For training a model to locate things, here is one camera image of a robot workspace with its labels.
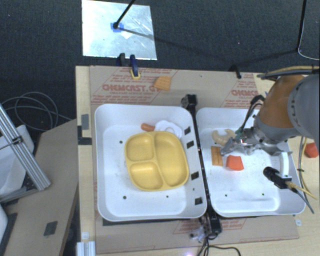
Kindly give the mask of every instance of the metal plate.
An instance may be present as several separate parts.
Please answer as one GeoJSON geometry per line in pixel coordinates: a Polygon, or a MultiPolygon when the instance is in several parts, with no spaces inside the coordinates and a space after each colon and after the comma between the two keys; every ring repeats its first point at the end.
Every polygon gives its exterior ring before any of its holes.
{"type": "Polygon", "coordinates": [[[150,7],[132,5],[119,24],[112,25],[128,5],[82,0],[82,49],[84,56],[116,58],[125,53],[140,60],[157,60],[150,7]]]}

